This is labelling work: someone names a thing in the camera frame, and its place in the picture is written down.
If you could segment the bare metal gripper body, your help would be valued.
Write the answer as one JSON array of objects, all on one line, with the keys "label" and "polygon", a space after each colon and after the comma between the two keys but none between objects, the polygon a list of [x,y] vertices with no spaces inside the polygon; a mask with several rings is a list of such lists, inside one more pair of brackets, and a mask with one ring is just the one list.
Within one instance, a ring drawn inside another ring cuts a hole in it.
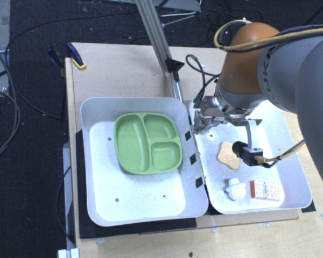
[{"label": "bare metal gripper body", "polygon": [[223,97],[205,96],[196,111],[197,126],[239,123],[253,112],[253,108],[241,108],[228,103]]}]

